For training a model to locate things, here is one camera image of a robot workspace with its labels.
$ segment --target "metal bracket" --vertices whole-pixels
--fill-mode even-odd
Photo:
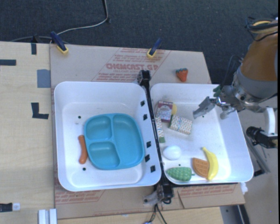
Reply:
[[[232,112],[235,112],[236,108],[231,107],[231,106],[223,106],[222,107],[222,113],[220,113],[220,118],[225,119],[228,117],[228,115]]]
[[[143,197],[143,204],[145,206],[155,206],[159,202],[168,202],[167,204],[169,204],[171,202],[172,197],[172,187],[170,185],[162,186],[161,183],[158,183],[156,190],[152,194]]]

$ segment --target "wooden table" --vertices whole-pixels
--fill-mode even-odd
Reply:
[[[51,89],[37,87],[37,70],[50,70],[49,45],[0,42],[0,203],[20,203],[21,210],[0,213],[0,223],[37,223],[37,212],[52,209],[54,175],[52,155]],[[31,103],[48,119],[33,119]],[[222,224],[219,207],[164,211],[170,224]],[[58,223],[144,223],[151,213],[58,220]],[[162,223],[157,215],[154,223]]]

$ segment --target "blue divided plate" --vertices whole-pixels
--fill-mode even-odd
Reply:
[[[89,118],[84,125],[88,156],[104,170],[131,168],[144,158],[138,124],[127,114],[111,113]]]

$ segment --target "gray tape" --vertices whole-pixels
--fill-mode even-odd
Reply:
[[[36,51],[36,44],[35,43],[31,43],[31,54],[32,55],[36,55],[37,51]]]
[[[51,72],[50,70],[37,70],[37,87],[51,88]]]

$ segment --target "cardboard surface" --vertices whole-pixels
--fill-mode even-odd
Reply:
[[[189,70],[186,83],[210,84],[210,77],[201,52],[160,50],[153,59],[146,49],[87,47],[69,45],[63,55],[50,45],[53,148],[55,170],[55,206],[58,219],[151,212],[143,205],[143,197],[153,187],[69,192],[58,181],[56,164],[54,88],[63,81],[133,82],[140,70],[151,71],[151,82],[181,83],[175,71]],[[163,210],[177,210],[220,205],[242,204],[239,184],[174,188],[175,197]]]

